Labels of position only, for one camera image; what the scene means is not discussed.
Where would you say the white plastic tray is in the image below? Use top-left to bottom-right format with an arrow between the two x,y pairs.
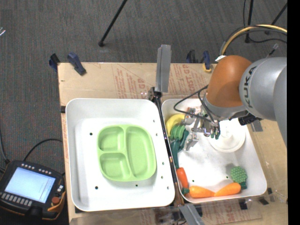
161,98 -> 268,204
65,97 -> 176,212

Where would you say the orange carrot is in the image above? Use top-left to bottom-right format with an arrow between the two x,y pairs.
214,181 -> 248,197
176,167 -> 190,195
188,185 -> 216,199

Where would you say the brown cardboard board, red print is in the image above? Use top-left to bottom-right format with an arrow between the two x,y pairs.
57,62 -> 288,225

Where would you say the white bowl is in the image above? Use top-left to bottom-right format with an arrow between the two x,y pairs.
208,119 -> 246,153

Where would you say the dark green toy leaf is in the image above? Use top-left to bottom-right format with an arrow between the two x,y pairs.
170,130 -> 190,169

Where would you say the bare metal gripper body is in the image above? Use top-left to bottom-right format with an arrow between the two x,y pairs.
184,109 -> 221,137

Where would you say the black cylinder on white bracket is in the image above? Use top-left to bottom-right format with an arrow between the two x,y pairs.
238,113 -> 263,127

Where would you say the yellow banana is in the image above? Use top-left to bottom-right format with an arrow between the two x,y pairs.
165,113 -> 186,138

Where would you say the light green ribbed toy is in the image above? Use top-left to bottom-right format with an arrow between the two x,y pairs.
170,124 -> 187,141

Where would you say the green broccoli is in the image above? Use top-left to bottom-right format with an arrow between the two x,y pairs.
229,165 -> 248,185

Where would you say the green divided plate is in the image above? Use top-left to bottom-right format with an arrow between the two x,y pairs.
96,124 -> 158,182

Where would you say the black block with thin wires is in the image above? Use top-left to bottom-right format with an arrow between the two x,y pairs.
148,87 -> 163,100

